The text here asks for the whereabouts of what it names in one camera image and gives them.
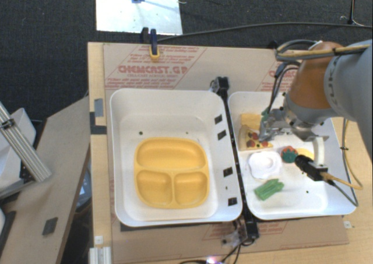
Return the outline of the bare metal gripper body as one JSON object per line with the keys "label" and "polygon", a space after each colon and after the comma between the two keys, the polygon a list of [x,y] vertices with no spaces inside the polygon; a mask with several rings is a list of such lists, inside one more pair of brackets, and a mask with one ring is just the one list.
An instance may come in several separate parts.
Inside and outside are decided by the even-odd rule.
{"label": "bare metal gripper body", "polygon": [[264,126],[267,132],[276,130],[276,136],[289,133],[303,142],[312,142],[318,137],[312,129],[329,117],[330,108],[282,107],[271,110],[268,117],[261,122],[261,126]]}

